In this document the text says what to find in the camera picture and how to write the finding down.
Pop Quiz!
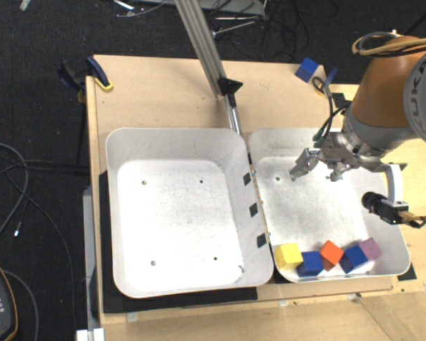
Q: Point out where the orange cube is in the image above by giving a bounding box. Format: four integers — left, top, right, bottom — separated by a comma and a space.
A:
319, 239, 345, 272

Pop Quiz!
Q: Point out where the black cylinder on white bracket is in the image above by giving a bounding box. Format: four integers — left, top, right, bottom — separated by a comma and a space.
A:
361, 162, 410, 226

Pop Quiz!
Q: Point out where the pale wood board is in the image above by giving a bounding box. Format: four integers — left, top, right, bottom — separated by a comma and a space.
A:
92, 54, 395, 325

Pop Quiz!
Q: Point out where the white plastic tray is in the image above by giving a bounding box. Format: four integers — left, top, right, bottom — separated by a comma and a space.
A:
105, 126, 275, 299
247, 126, 412, 284

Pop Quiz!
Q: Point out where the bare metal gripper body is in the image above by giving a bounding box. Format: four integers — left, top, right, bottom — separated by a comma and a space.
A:
317, 131, 388, 172

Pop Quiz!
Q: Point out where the pink cube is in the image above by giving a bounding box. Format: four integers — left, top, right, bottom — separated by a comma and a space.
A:
359, 237, 383, 261

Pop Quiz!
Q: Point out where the yellow cube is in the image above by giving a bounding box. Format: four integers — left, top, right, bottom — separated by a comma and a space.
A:
273, 242, 304, 271

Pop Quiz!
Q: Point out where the blue cube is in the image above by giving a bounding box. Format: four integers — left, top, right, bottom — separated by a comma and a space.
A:
338, 244, 370, 275
296, 250, 325, 278
294, 57, 320, 84

